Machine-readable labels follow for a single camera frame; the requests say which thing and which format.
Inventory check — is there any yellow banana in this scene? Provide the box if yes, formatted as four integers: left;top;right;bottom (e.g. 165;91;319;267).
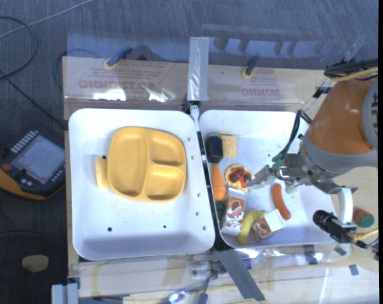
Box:
236;208;268;246

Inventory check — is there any tall white and brown carton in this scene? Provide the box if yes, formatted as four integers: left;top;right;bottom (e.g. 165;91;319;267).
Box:
220;186;246;237

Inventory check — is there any red and green strawberry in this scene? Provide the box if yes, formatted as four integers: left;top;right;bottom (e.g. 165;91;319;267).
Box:
352;208;375;229

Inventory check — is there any pizza slice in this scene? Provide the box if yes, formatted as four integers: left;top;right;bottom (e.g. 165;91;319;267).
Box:
223;163;254;193

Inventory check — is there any brown cardboard board, red print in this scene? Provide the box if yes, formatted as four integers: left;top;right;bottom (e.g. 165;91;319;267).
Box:
61;55;379;298

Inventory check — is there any black cylinder on white bracket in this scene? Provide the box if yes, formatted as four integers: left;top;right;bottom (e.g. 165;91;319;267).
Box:
312;186;358;244

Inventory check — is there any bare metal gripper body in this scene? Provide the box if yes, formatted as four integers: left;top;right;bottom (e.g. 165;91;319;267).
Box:
272;153;316;193

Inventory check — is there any yellow divided plate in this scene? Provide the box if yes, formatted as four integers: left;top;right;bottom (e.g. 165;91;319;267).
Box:
106;125;189;203

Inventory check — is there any white plastic tray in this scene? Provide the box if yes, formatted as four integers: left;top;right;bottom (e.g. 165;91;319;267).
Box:
67;107;217;262
198;109;338;250

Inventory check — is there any dark blue can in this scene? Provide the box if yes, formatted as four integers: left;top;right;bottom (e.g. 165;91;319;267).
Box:
205;135;224;164

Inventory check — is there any orange carrot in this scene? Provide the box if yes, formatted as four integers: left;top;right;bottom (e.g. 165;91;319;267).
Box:
211;162;228;202

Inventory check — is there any small white and brown carton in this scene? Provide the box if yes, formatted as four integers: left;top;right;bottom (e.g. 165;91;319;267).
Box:
251;209;286;242

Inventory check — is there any pale yellow round lump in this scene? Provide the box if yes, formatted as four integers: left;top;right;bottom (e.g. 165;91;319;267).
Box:
21;254;50;274

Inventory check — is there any red sausage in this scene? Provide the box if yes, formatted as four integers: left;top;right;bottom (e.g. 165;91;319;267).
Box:
271;182;292;221

